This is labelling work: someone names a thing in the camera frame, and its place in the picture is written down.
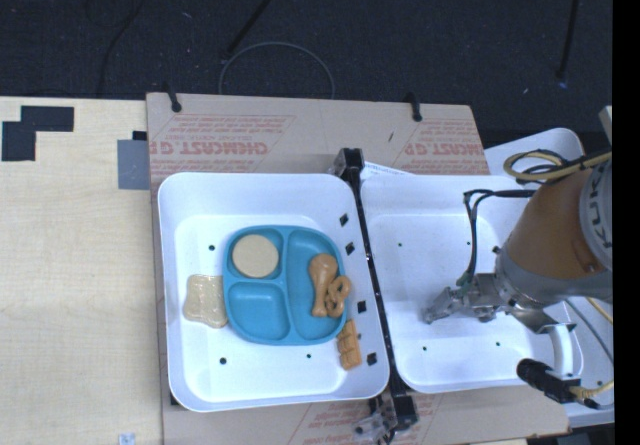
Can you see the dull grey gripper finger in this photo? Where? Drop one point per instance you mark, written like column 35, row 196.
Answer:
column 449, row 294
column 434, row 312

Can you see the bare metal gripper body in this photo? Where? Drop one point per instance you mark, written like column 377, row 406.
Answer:
column 482, row 295

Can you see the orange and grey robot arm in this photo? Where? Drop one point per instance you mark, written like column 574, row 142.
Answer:
column 550, row 233

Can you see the white plastic tray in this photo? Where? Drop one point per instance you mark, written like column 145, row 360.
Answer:
column 280, row 373
column 425, row 258

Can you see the thin black rod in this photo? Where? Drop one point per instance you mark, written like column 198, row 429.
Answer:
column 372, row 263

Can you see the orange toy waffle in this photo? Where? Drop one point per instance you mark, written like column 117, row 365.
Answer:
column 350, row 345

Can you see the brown toy pretzel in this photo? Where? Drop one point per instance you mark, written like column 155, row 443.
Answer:
column 341, row 292

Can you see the tan toy chicken drumstick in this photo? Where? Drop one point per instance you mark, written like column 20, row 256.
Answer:
column 321, row 278

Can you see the blue divided plate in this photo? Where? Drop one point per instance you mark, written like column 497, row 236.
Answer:
column 260, row 308

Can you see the round tan biscuit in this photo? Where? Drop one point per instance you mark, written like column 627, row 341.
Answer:
column 255, row 256

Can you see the brown cardboard board red print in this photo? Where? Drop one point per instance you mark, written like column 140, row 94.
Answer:
column 310, row 138

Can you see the pale toy bread slice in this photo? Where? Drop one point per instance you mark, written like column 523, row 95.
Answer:
column 205, row 300

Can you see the black cylinder on white bracket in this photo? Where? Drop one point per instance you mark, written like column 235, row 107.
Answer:
column 542, row 378

